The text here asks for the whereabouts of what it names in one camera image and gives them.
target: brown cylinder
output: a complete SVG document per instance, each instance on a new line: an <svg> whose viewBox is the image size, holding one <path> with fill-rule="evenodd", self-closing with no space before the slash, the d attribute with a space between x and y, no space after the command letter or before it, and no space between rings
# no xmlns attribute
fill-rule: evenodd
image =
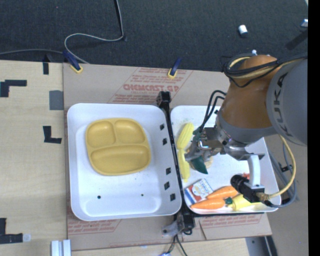
<svg viewBox="0 0 320 256"><path fill-rule="evenodd" d="M246 59L239 70L248 69L270 63L276 58L268 55L256 55ZM231 81L227 95L221 106L223 119L230 125L245 129L261 129L271 127L266 108L266 95L270 81L279 68L262 78L255 79L249 85L240 88ZM242 86L254 77L254 74L246 78L234 78L235 82Z"/></svg>

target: orange carrot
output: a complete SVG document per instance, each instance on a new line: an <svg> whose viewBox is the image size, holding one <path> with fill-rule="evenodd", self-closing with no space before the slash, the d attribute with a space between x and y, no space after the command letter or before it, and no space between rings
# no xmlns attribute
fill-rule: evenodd
<svg viewBox="0 0 320 256"><path fill-rule="evenodd" d="M225 206L225 200L222 198L206 199L191 205L191 209L215 210Z"/></svg>
<svg viewBox="0 0 320 256"><path fill-rule="evenodd" d="M229 198L229 197L234 197L238 194L238 191L231 185L229 186L223 186L213 193L207 195L207 199L213 199L213 198Z"/></svg>

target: cardboard sheet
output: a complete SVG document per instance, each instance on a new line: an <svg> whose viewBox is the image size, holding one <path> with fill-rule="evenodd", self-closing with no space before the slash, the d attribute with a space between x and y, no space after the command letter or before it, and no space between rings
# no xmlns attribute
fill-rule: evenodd
<svg viewBox="0 0 320 256"><path fill-rule="evenodd" d="M64 115L77 103L154 104L160 91L171 93L171 108L181 105L206 106L214 90L227 91L228 78L220 72L178 70L175 79L161 68L83 64L83 72L75 73L63 64ZM65 161L68 190L68 134L65 118ZM68 239L72 250L167 244L161 228L173 216L132 219L81 221L67 207ZM197 217L192 235L183 235L184 242L231 239L271 235L266 214Z"/></svg>

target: black hole on tray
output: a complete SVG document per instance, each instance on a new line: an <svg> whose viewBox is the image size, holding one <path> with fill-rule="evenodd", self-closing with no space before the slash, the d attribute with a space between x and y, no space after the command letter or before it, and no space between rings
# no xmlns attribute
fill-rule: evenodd
<svg viewBox="0 0 320 256"><path fill-rule="evenodd" d="M167 190L170 187L170 183L169 181L167 183L164 184L164 190Z"/></svg>
<svg viewBox="0 0 320 256"><path fill-rule="evenodd" d="M176 199L176 194L175 193L171 194L170 195L170 201L173 201L175 199Z"/></svg>

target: white tray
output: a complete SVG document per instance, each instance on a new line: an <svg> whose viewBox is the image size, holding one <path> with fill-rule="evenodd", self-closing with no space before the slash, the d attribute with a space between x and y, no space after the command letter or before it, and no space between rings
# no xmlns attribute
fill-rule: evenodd
<svg viewBox="0 0 320 256"><path fill-rule="evenodd" d="M198 128L203 120L206 113L206 106L177 106L170 114L172 121L172 130L175 139L178 139L183 127L187 123L193 123L195 129ZM213 127L216 122L216 115L213 113L211 118L206 123L206 127ZM277 191L278 184L276 177L272 168L270 157L268 154L268 149L266 147L265 140L262 138L254 144L248 146L246 150L249 153L255 154L265 154L265 156L260 160L261 169L261 184L265 186L265 193L272 194ZM230 179L233 175L243 173L249 173L249 166L247 161L238 161L229 155L217 154L213 157L213 163L210 168L208 168L208 174L200 173L194 169L190 169L190 178L187 182L182 182L183 189L194 184L195 182L206 179L213 190L221 188L223 186L230 185ZM187 206L191 205L189 198L185 195L184 199ZM270 200L273 204L281 204L281 197L276 196ZM268 207L264 204L252 205L249 207L242 208L238 211L233 211L229 207L223 207L217 210L195 210L197 214L239 214L239 213L264 213L273 212L277 208Z"/></svg>
<svg viewBox="0 0 320 256"><path fill-rule="evenodd" d="M96 120L131 118L143 127L151 161L140 172L104 176L92 168L87 126ZM175 214L182 198L166 118L153 105L79 103L67 113L71 208L84 221Z"/></svg>

